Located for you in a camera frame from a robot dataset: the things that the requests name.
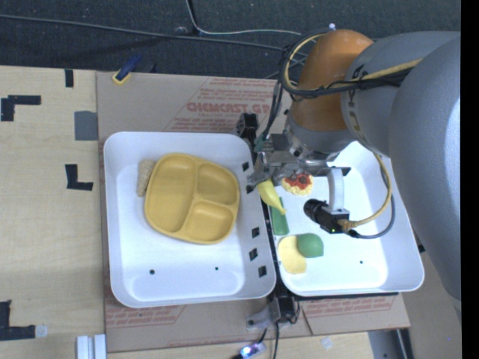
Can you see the black cylinder on white bracket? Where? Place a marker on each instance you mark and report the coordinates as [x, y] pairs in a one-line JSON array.
[[326, 215]]

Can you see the white plastic tray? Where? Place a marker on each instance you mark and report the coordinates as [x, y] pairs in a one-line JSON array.
[[355, 260], [179, 271]]

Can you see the brown cardboard board red print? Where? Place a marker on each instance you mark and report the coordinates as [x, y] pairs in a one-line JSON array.
[[157, 99]]

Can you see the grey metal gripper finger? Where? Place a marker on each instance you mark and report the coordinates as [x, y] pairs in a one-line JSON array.
[[256, 176], [280, 178]]

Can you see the green round toy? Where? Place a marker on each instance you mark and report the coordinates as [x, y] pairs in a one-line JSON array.
[[311, 245]]

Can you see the pale yellow round slice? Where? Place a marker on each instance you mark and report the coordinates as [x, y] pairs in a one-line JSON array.
[[290, 256]]

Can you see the yellow and red toy pizza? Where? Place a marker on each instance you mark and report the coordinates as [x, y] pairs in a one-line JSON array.
[[297, 185]]

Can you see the yellow divided plate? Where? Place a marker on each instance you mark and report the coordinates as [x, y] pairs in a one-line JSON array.
[[176, 196]]

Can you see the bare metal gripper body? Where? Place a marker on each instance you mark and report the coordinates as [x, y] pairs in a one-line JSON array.
[[281, 152]]

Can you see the green stick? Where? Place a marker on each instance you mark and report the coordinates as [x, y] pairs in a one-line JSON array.
[[280, 223]]

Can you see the yellow banana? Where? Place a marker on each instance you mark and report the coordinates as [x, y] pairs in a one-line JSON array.
[[270, 194]]

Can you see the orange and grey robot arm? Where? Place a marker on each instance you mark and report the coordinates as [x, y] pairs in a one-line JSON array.
[[411, 125]]

